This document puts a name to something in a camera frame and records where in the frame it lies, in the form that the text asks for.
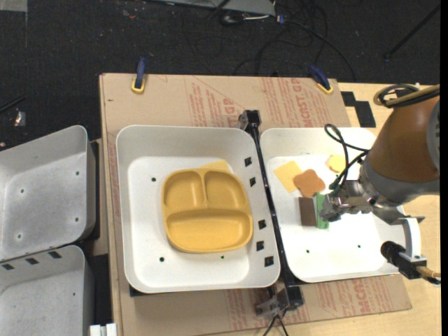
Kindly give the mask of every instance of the gray metal tray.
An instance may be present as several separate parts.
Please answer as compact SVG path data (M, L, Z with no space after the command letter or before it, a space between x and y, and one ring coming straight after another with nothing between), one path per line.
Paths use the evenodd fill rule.
M93 299L93 275L77 246L0 263L1 335L87 336Z
M88 236L95 199L95 157L84 127L1 152L0 262Z

